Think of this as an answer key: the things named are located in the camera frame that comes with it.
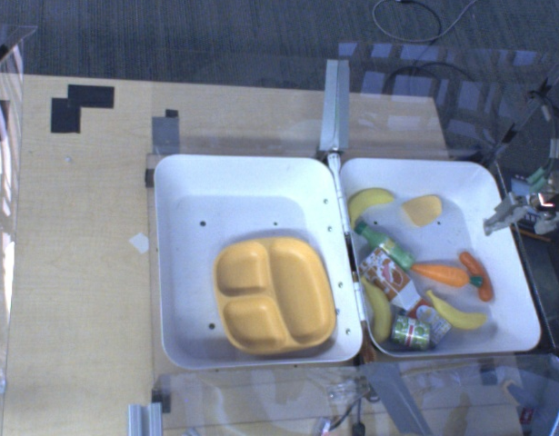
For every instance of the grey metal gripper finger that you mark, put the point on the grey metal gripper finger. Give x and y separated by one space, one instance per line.
552 223
506 214

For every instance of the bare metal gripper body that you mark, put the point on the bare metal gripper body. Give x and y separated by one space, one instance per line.
557 189

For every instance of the white plastic tray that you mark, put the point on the white plastic tray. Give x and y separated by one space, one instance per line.
192 189
465 184

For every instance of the orange sausage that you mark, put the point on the orange sausage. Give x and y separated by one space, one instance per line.
469 262

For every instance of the yellow biscuit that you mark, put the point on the yellow biscuit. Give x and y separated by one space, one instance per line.
422 209

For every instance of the orange carrot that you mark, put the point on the orange carrot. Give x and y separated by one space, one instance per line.
442 274

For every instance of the yellow banana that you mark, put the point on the yellow banana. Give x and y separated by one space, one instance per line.
369 196
382 317
461 320

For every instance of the green bottle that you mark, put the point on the green bottle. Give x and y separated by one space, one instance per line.
393 250

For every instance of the white and red can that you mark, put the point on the white and red can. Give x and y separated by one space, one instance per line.
436 323

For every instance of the orange and white carton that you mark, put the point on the orange and white carton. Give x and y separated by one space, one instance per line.
384 274

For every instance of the green can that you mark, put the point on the green can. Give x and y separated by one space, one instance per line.
409 332

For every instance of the yellow divided plate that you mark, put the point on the yellow divided plate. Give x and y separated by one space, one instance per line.
297 289

